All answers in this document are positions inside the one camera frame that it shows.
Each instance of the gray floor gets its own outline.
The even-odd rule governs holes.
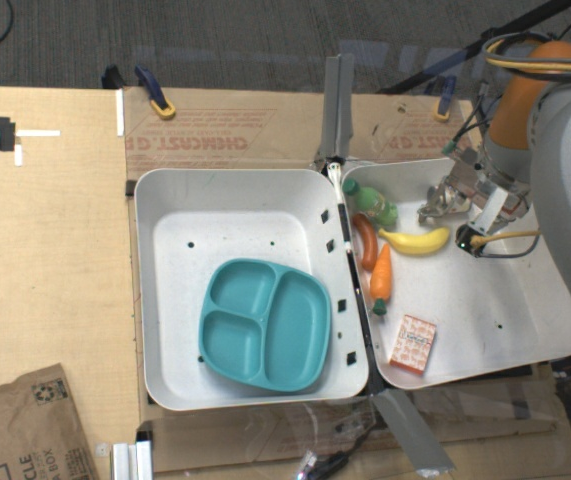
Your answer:
[[[0,85],[98,88],[109,64],[134,84],[141,63],[168,87],[322,92],[324,58],[353,52],[354,92],[371,93],[547,1],[11,0]],[[8,16],[0,0],[0,34]],[[571,8],[535,30],[570,23]],[[459,96],[507,79],[480,57],[452,73]]]

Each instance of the teal plate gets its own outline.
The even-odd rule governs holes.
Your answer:
[[[329,295],[313,276],[269,261],[231,260],[209,282],[200,353],[237,382],[299,391],[323,369],[330,319]]]

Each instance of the toy bottle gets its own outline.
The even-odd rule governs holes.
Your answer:
[[[393,226],[398,218],[396,205],[385,199],[385,196],[372,187],[361,187],[353,179],[343,183],[343,192],[354,198],[358,211],[363,212],[376,224],[384,228]]]

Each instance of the toy banana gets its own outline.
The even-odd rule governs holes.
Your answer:
[[[438,251],[447,243],[449,228],[443,226],[422,235],[392,233],[381,228],[378,230],[378,236],[387,240],[394,249],[402,254],[430,254]]]

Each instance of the white tray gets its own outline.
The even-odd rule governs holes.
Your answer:
[[[328,400],[363,389],[369,371],[360,317],[336,196],[325,177],[301,169],[160,169],[140,178],[135,202],[145,382],[159,405],[182,411]],[[243,385],[199,361],[207,285],[219,265],[239,257],[307,272],[330,295],[325,366],[304,391]],[[355,362],[347,360],[351,353]]]
[[[368,312],[378,369],[390,384],[417,389],[458,379],[571,355],[571,296],[544,239],[519,259],[477,259],[454,243],[456,229],[468,214],[448,215],[423,226],[418,208],[427,190],[449,173],[449,159],[360,166],[347,172],[361,185],[378,188],[398,206],[396,231],[424,232],[446,225],[451,238],[444,249],[412,257],[392,249],[393,293],[388,313]],[[533,210],[510,230],[537,229]],[[354,235],[359,253],[361,243]],[[523,251],[530,238],[493,242],[497,253]],[[367,307],[369,274],[359,276]],[[404,314],[436,324],[436,337],[423,376],[389,365]]]

